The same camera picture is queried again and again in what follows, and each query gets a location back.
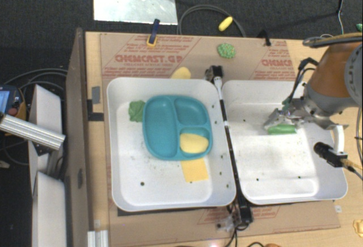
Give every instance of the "black carpet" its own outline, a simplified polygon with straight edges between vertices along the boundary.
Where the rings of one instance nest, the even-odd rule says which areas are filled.
[[[0,0],[0,84],[24,72],[45,67],[67,69],[75,29],[87,31],[149,32],[143,24],[96,22],[92,0]],[[176,0],[178,17],[193,5],[222,7],[240,22],[248,37],[265,29],[270,37],[304,39],[341,32],[336,15],[338,0]],[[221,16],[195,12],[183,22],[186,35],[221,35]],[[362,22],[362,0],[344,0],[341,15],[345,32]],[[161,26],[160,33],[174,34],[176,27]],[[230,27],[222,35],[239,36]],[[20,87],[26,81],[18,81]],[[25,150],[12,149],[26,159]],[[4,153],[0,159],[8,161]],[[28,171],[10,163],[0,169],[0,247],[29,246],[31,198]]]

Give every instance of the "blue divided plate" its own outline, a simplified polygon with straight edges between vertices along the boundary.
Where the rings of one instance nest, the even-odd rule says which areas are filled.
[[[162,95],[149,99],[142,115],[146,148],[163,160],[191,160],[205,156],[212,147],[212,129],[204,105],[191,97]],[[208,148],[198,154],[180,149],[180,135],[192,133],[208,139]]]

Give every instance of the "textured green object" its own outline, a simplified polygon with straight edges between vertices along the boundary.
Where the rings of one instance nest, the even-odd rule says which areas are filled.
[[[232,59],[236,55],[236,50],[231,44],[221,44],[217,50],[222,58]]]
[[[296,133],[295,125],[292,124],[278,124],[275,126],[271,126],[267,130],[270,135],[279,135],[279,134],[294,134]]]
[[[130,102],[129,115],[130,121],[142,122],[142,112],[145,102],[142,100]]]

